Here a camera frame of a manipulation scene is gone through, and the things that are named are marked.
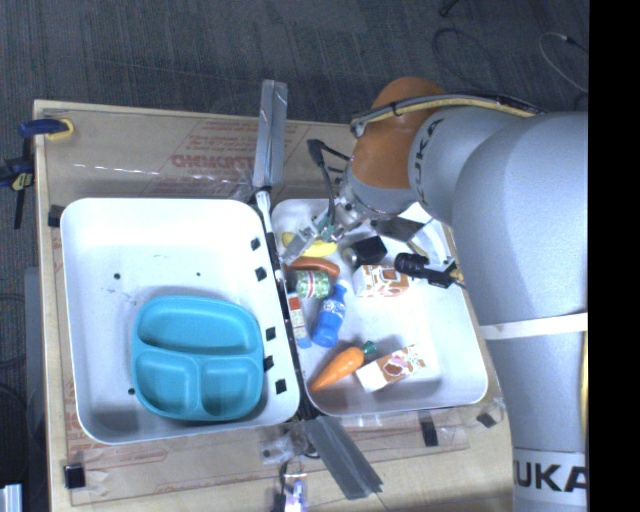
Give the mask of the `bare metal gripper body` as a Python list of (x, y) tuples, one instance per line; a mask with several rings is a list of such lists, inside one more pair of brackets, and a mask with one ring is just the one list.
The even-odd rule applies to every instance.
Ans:
[(352, 197), (333, 194), (326, 208), (312, 216), (310, 229), (316, 239), (338, 242), (359, 228), (378, 233), (385, 222), (398, 215), (398, 210), (371, 208)]

